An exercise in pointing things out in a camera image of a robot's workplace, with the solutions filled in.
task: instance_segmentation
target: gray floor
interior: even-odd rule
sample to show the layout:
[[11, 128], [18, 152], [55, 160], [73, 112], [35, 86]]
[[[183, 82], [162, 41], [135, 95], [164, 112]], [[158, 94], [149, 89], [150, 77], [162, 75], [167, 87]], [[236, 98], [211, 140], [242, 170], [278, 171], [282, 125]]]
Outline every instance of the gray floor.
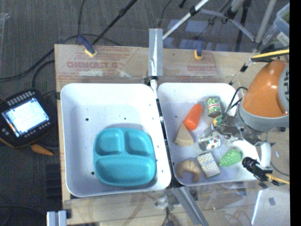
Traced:
[[[7, 13], [5, 20], [2, 58], [0, 63], [0, 98], [6, 98], [32, 86], [34, 72], [44, 62], [54, 60], [52, 49], [55, 43], [75, 44], [73, 39], [78, 34], [78, 20], [83, 0], [0, 0], [0, 13]], [[81, 17], [80, 33], [93, 42], [131, 0], [86, 0]], [[164, 7], [170, 0], [138, 0], [128, 12], [97, 42], [97, 45], [148, 46], [148, 29], [157, 28]], [[167, 31], [173, 20], [183, 18], [192, 6], [201, 0], [187, 0], [179, 8], [182, 0], [172, 0], [164, 10], [160, 28]], [[210, 0], [204, 9], [219, 11], [228, 0]], [[276, 13], [289, 0], [278, 0], [269, 20], [267, 29], [276, 18]], [[264, 16], [269, 0], [253, 0], [246, 18], [246, 28], [256, 34]], [[242, 9], [236, 20], [240, 21]], [[208, 21], [211, 16], [197, 13], [190, 21]], [[230, 34], [235, 44], [239, 30], [229, 23], [223, 25], [221, 20], [215, 37], [223, 39]], [[173, 34], [173, 38], [185, 34], [194, 37], [196, 33], [185, 30], [187, 23]], [[251, 52], [256, 46], [243, 35], [242, 46], [238, 51]], [[180, 47], [179, 43], [165, 44], [166, 47]], [[209, 49], [232, 50], [232, 47], [214, 47]], [[9, 80], [3, 79], [19, 75], [34, 66], [33, 70], [23, 76]], [[34, 81], [35, 87], [43, 94], [55, 90], [54, 63], [43, 67]], [[50, 103], [54, 103], [54, 94], [49, 94]], [[56, 129], [42, 141], [55, 153], [53, 157], [33, 153], [29, 147], [12, 149], [0, 143], [0, 205], [9, 203], [34, 208], [40, 212], [59, 210], [59, 200], [46, 198], [45, 167], [59, 163], [58, 136]], [[6, 220], [7, 211], [1, 214], [0, 223]], [[5, 225], [43, 225], [45, 217], [32, 210], [14, 208]]]

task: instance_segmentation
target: blue dish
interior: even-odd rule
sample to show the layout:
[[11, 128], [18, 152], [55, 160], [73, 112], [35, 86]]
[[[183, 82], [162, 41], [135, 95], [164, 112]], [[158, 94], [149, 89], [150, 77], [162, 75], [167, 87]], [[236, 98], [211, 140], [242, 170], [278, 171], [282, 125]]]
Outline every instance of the blue dish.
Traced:
[[98, 179], [111, 186], [142, 186], [156, 174], [151, 138], [132, 128], [108, 128], [95, 138], [94, 169]]

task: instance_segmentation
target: green can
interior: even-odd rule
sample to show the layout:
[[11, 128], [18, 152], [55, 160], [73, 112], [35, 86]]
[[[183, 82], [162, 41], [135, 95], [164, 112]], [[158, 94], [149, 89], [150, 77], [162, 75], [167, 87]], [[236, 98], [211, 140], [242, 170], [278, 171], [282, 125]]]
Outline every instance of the green can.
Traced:
[[206, 101], [208, 108], [208, 116], [215, 118], [222, 113], [220, 100], [216, 97], [210, 97]]

